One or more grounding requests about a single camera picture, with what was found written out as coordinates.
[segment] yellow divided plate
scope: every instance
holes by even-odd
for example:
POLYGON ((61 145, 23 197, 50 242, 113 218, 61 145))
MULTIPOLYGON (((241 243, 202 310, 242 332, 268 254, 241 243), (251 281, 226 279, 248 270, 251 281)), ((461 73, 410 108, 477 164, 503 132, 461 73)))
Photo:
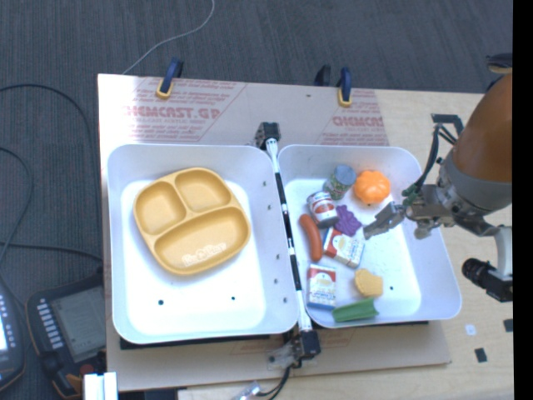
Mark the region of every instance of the yellow divided plate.
POLYGON ((155 259, 175 274, 195 274, 223 263, 250 238, 250 222, 232 190, 202 167, 171 173, 144 187, 133 214, 155 259))

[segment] black cable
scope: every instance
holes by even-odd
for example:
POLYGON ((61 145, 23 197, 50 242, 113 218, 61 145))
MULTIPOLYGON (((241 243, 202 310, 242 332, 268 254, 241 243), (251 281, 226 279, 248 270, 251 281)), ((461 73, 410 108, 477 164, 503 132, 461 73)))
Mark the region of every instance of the black cable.
MULTIPOLYGON (((44 85, 44 84, 30 83, 30 82, 28 82, 28 83, 16 83, 16 84, 12 84, 12 85, 9 85, 9 86, 0 87, 0 94, 4 93, 4 92, 7 92, 9 90, 22 89, 22 88, 36 88, 36 89, 42 89, 42 90, 46 90, 46 91, 55 93, 55 94, 59 95, 60 97, 66 99, 68 102, 70 102, 76 108, 78 114, 81 116, 81 118, 83 120, 83 124, 85 125, 85 131, 86 131, 86 134, 87 134, 88 146, 90 148, 89 157, 91 159, 92 170, 94 171, 94 177, 95 177, 95 193, 98 194, 98 191, 100 190, 100 182, 99 182, 99 180, 100 180, 100 165, 98 164, 97 159, 96 159, 97 153, 92 148, 91 127, 90 127, 90 123, 89 123, 89 120, 88 120, 85 112, 77 104, 77 102, 74 99, 72 99, 70 96, 68 96, 66 93, 60 91, 59 89, 56 89, 54 87, 47 86, 47 85, 44 85)), ((99 199, 98 199, 98 195, 97 195, 97 200, 96 200, 96 214, 97 215, 100 214, 100 202, 99 202, 99 199)), ((102 221, 98 217, 97 218, 97 229, 98 229, 99 233, 102 232, 101 228, 102 228, 102 221)))
POLYGON ((427 175, 429 174, 431 168, 435 164, 438 152, 439 152, 439 132, 442 128, 442 125, 440 123, 435 125, 435 129, 433 130, 433 141, 431 142, 431 150, 430 155, 427 158, 426 167, 424 168, 424 172, 422 175, 418 178, 418 180, 415 182, 416 192, 418 193, 424 182, 426 181, 427 175))
POLYGON ((441 131, 444 131, 446 136, 451 140, 451 143, 457 142, 457 138, 453 135, 453 133, 451 133, 448 129, 446 129, 446 126, 441 125, 441 131))
POLYGON ((455 141, 453 140, 453 138, 448 137, 448 135, 444 134, 443 132, 439 132, 439 136, 442 139, 444 139, 447 143, 449 143, 451 145, 455 144, 455 141))
MULTIPOLYGON (((85 125, 85 130, 86 130, 87 140, 88 140, 88 146, 90 148, 89 154, 90 154, 90 159, 92 160, 92 170, 94 171, 95 181, 96 181, 95 192, 97 194, 97 192, 100 189, 100 184, 99 184, 99 178, 100 177, 98 176, 99 175, 99 170, 98 170, 99 165, 97 164, 97 161, 96 161, 96 158, 95 158, 96 157, 96 153, 94 152, 94 150, 92 150, 92 146, 91 146, 91 144, 92 144, 92 142, 91 142, 91 138, 92 138, 91 137, 91 128, 90 128, 87 116, 85 115, 85 112, 77 104, 77 102, 74 101, 74 99, 72 99, 66 93, 64 93, 64 92, 62 92, 62 91, 60 91, 60 90, 58 90, 58 89, 56 89, 54 87, 46 86, 46 85, 43 85, 43 84, 38 84, 38 83, 17 83, 17 84, 5 86, 5 87, 0 87, 0 93, 6 92, 6 91, 9 91, 9 90, 20 89, 20 88, 38 88, 38 89, 46 90, 46 91, 49 91, 49 92, 52 92, 52 93, 56 93, 60 97, 66 99, 68 102, 70 102, 76 108, 78 114, 82 117, 83 124, 85 125)), ((27 174, 28 181, 29 181, 29 187, 28 187, 28 191, 27 191, 26 201, 25 201, 25 203, 23 205, 23 208, 22 208, 17 220, 15 221, 15 223, 13 225, 12 231, 7 236, 7 240, 0 241, 0 244, 3 245, 2 250, 0 251, 0 264, 2 263, 2 260, 3 260, 4 256, 5 256, 6 252, 7 252, 7 248, 9 248, 10 246, 16 246, 16 247, 20 247, 20 248, 41 248, 41 249, 47 249, 47 250, 60 250, 60 251, 64 251, 64 252, 70 252, 70 253, 77 253, 77 254, 86 255, 86 256, 89 256, 90 258, 93 258, 95 260, 102 261, 102 259, 100 257, 98 257, 97 255, 94 255, 92 253, 85 252, 85 251, 82 251, 82 250, 79 250, 79 249, 75 249, 75 248, 61 247, 61 246, 51 246, 51 245, 32 245, 32 244, 13 243, 12 242, 12 238, 15 235, 15 232, 17 231, 17 228, 20 225, 20 223, 22 221, 22 218, 23 218, 23 216, 24 216, 24 214, 25 214, 25 212, 27 210, 27 207, 28 207, 28 205, 30 203, 30 200, 31 200, 32 191, 33 191, 33 175, 32 175, 32 171, 30 170, 29 166, 14 151, 12 151, 12 150, 10 150, 8 148, 5 148, 5 147, 0 147, 0 150, 4 151, 5 153, 10 154, 13 157, 15 157, 22 164, 22 166, 23 166, 23 168, 24 168, 24 170, 25 170, 25 172, 27 174)), ((100 214, 100 203, 99 203, 98 199, 96 200, 96 214, 97 215, 100 214)), ((100 221, 100 218, 98 218, 98 217, 97 217, 97 227, 98 227, 98 232, 100 233, 101 232, 101 230, 100 230, 101 221, 100 221)), ((6 289, 10 292, 10 294, 13 296, 15 301, 18 302, 19 305, 24 307, 24 302, 14 293, 14 291, 6 283, 1 271, 0 271, 0 281, 2 281, 2 283, 6 286, 6 289)))
POLYGON ((269 391, 256 392, 254 396, 255 397, 266 397, 266 396, 273 394, 272 397, 268 398, 268 400, 272 400, 273 398, 276 398, 276 396, 280 393, 281 389, 285 386, 285 383, 287 379, 289 378, 290 373, 291 373, 291 366, 287 366, 285 369, 285 372, 283 373, 283 376, 281 377, 281 381, 273 389, 269 391))
MULTIPOLYGON (((11 229, 11 232, 7 235, 7 240, 6 242, 3 244, 3 247, 2 247, 2 250, 0 251, 0 264, 2 264, 2 260, 4 258, 4 256, 6 255, 6 252, 7 252, 7 248, 9 248, 9 243, 11 242, 11 239, 13 238, 13 236, 15 235, 15 232, 17 231, 17 228, 18 226, 20 225, 20 222, 22 221, 22 218, 24 217, 24 214, 26 213, 27 211, 27 207, 29 206, 30 204, 30 201, 32 199, 32 193, 33 193, 33 174, 32 174, 32 171, 30 170, 29 166, 26 164, 26 162, 24 162, 24 160, 22 160, 20 158, 20 156, 18 156, 18 154, 16 154, 15 152, 11 151, 10 149, 8 148, 5 148, 5 147, 0 147, 0 151, 3 151, 9 155, 11 155, 12 157, 15 157, 21 164, 22 164, 22 167, 24 168, 25 172, 26 172, 26 175, 27 175, 27 178, 29 180, 29 183, 28 183, 28 188, 27 188, 27 191, 26 191, 26 200, 24 202, 24 204, 22 205, 22 209, 20 211, 20 213, 18 214, 18 217, 17 219, 15 220, 15 223, 13 224, 13 227, 11 229)), ((24 302, 15 294, 15 292, 9 287, 9 285, 6 283, 6 281, 4 280, 3 278, 3 275, 2 275, 2 272, 0 271, 0 281, 2 282, 2 284, 6 287, 6 289, 9 291, 9 293, 11 294, 11 296, 22 306, 24 307, 24 302)))
MULTIPOLYGON (((5 244, 5 241, 0 240, 0 245, 5 244)), ((24 249, 40 249, 40 250, 55 250, 58 252, 67 252, 67 253, 75 253, 77 255, 83 255, 87 258, 90 258, 94 261, 101 262, 102 257, 100 255, 96 255, 91 252, 87 252, 82 249, 76 249, 75 247, 66 247, 66 246, 57 246, 53 244, 30 244, 30 243, 19 243, 19 242, 10 242, 9 243, 10 248, 24 248, 24 249)))

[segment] white cable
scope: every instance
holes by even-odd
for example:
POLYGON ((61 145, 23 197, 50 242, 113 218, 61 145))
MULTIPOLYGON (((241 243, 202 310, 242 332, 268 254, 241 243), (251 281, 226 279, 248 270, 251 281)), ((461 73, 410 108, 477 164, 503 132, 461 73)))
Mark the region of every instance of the white cable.
POLYGON ((209 12, 209 15, 207 16, 206 20, 204 22, 202 22, 202 24, 199 27, 196 27, 196 28, 192 29, 191 31, 184 32, 183 34, 178 34, 177 36, 170 37, 170 38, 168 38, 166 40, 163 40, 162 42, 159 42, 154 47, 152 47, 148 52, 146 52, 144 55, 142 55, 133 65, 131 65, 130 68, 128 68, 125 72, 123 72, 122 75, 125 75, 128 72, 130 72, 141 61, 143 61, 144 58, 146 58, 150 53, 152 53, 154 50, 159 48, 161 45, 163 45, 165 43, 168 43, 168 42, 171 42, 172 40, 176 40, 178 38, 184 38, 184 37, 189 36, 189 35, 191 35, 193 33, 196 33, 197 31, 200 31, 202 28, 204 28, 206 26, 206 24, 209 22, 209 20, 211 19, 211 17, 213 16, 213 13, 215 12, 215 0, 211 0, 211 4, 212 4, 212 6, 211 6, 211 11, 209 12))

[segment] green toy vegetable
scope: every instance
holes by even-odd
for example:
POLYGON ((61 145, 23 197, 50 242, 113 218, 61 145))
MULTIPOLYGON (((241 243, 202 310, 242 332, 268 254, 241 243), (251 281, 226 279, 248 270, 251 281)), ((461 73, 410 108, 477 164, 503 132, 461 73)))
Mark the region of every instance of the green toy vegetable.
POLYGON ((369 297, 358 302, 334 308, 332 314, 336 323, 342 323, 359 318, 374 317, 379 312, 374 308, 374 298, 369 297))

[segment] clamp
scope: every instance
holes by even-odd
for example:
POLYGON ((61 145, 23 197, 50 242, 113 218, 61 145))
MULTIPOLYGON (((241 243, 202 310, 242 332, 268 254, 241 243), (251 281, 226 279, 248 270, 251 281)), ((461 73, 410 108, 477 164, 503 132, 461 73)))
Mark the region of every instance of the clamp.
POLYGON ((336 86, 339 88, 337 96, 339 98, 339 105, 341 107, 351 106, 351 74, 348 67, 341 69, 341 78, 337 82, 336 86))
POLYGON ((177 57, 173 57, 167 69, 167 75, 159 82, 156 96, 161 99, 168 99, 172 93, 172 78, 179 78, 182 75, 183 62, 177 57))

